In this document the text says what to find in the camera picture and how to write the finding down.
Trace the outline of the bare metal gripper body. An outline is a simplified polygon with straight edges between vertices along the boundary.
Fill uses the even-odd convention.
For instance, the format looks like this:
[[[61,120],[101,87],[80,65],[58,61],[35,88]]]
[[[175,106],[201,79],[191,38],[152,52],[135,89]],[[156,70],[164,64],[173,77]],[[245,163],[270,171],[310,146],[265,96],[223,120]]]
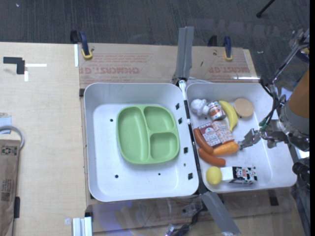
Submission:
[[[277,143],[284,142],[301,151],[310,150],[309,125],[304,121],[292,124],[288,120],[272,119],[261,136],[267,141],[268,148],[274,148]]]

